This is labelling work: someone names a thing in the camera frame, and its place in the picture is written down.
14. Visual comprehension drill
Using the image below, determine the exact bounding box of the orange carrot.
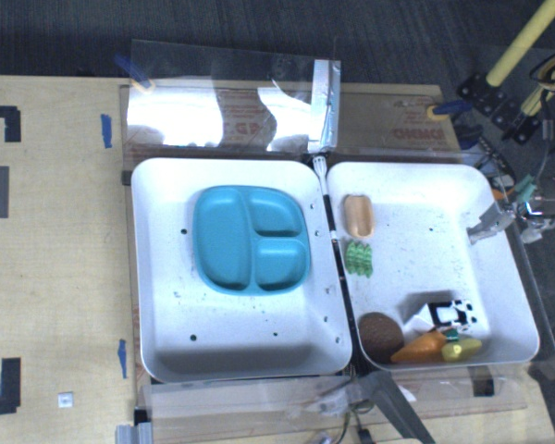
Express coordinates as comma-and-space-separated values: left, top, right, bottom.
389, 328, 460, 365

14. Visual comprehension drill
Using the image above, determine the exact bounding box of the tan bread bun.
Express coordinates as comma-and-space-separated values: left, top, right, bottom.
342, 193, 376, 241

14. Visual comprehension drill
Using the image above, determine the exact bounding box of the white plastic tray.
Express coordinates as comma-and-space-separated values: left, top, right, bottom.
325, 160, 541, 373
129, 156, 354, 385

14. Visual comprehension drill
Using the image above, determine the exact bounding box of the yellow lemon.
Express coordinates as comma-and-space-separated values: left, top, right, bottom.
439, 337, 484, 364

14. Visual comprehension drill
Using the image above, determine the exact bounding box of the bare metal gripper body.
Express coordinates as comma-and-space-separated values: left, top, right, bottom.
511, 195, 555, 231

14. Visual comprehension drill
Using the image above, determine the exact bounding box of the white and black carton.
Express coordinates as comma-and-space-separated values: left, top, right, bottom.
403, 299, 480, 341

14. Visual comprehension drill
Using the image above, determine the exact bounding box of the blue divided plate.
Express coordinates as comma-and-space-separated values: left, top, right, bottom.
191, 184, 313, 296

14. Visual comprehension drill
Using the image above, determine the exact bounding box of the brown round biscuit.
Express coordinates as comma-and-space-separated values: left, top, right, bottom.
357, 311, 405, 365

